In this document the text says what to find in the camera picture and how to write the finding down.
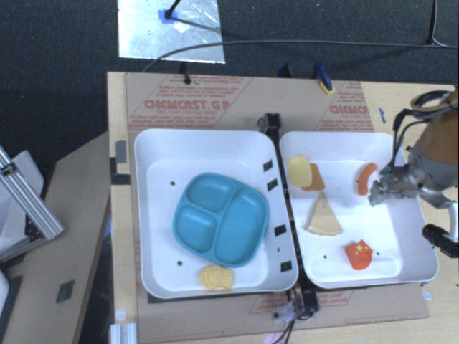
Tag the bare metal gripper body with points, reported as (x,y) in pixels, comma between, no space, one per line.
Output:
(398,185)

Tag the yellow ridged biscuit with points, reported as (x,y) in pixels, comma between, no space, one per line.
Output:
(216,277)

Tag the black cylinder on white bracket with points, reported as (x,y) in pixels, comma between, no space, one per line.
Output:
(439,237)

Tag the thin black rod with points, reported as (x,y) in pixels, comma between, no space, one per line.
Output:
(291,213)

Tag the orange sausage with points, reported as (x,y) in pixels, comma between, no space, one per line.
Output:
(365,180)

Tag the white plastic tray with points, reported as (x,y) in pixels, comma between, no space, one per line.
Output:
(161,199)
(391,235)

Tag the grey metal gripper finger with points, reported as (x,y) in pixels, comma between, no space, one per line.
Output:
(374,198)
(378,185)

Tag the pale yellow oval chip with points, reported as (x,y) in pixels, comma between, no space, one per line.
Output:
(299,171)

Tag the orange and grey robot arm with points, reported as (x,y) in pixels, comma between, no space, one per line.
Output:
(436,138)

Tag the brown cardboard board red print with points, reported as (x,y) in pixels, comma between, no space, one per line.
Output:
(229,99)

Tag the beige pizza slice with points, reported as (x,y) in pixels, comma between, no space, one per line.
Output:
(323,219)

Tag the orange oval chip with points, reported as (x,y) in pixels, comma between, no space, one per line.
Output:
(317,180)

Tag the blue divided plate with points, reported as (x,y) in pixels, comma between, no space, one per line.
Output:
(222,220)

